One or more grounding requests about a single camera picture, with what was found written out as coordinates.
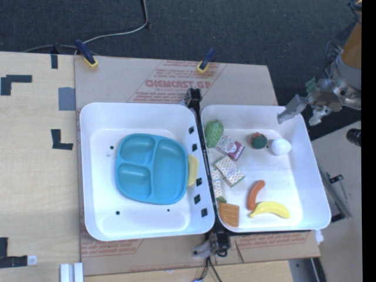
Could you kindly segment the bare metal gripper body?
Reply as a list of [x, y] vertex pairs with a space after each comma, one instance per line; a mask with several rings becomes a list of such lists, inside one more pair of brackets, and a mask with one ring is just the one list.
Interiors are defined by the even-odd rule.
[[342, 79], [312, 78], [305, 83], [306, 101], [316, 108], [324, 106], [339, 112], [343, 107], [361, 110], [361, 91]]

